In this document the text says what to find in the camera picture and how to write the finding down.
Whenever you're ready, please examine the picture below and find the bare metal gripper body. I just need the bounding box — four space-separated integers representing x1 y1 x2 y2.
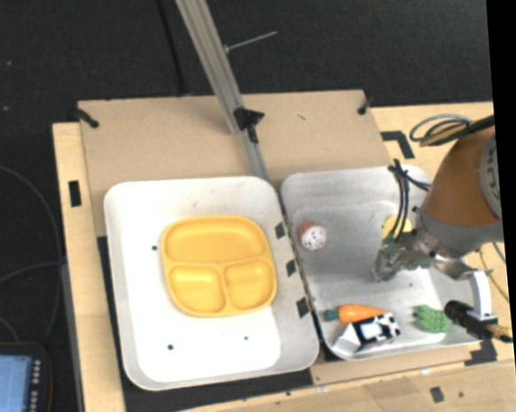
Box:
391 227 471 286

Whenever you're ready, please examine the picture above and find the white plastic tray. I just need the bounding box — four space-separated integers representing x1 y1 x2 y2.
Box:
101 167 323 395
278 159 485 367

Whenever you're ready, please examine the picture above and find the yellow rounded object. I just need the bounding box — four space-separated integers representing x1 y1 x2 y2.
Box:
379 213 415 241

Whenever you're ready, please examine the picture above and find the orange carrot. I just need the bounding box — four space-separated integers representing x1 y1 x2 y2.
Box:
322 299 391 328

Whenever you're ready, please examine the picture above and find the black and white carton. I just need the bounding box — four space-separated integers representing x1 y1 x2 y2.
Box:
328 311 403 358

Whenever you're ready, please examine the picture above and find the green broccoli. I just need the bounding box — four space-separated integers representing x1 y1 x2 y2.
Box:
410 301 455 337

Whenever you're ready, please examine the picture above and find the thin black and white rod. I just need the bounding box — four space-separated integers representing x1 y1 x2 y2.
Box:
278 191 319 328

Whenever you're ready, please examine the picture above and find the yellow divided plate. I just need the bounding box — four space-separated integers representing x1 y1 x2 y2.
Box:
158 210 280 322

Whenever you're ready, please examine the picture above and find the brown cardboard board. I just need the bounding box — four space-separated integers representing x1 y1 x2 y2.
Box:
75 70 488 402

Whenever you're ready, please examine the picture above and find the black cylinder on white bracket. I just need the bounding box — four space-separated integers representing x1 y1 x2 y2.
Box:
441 268 502 345

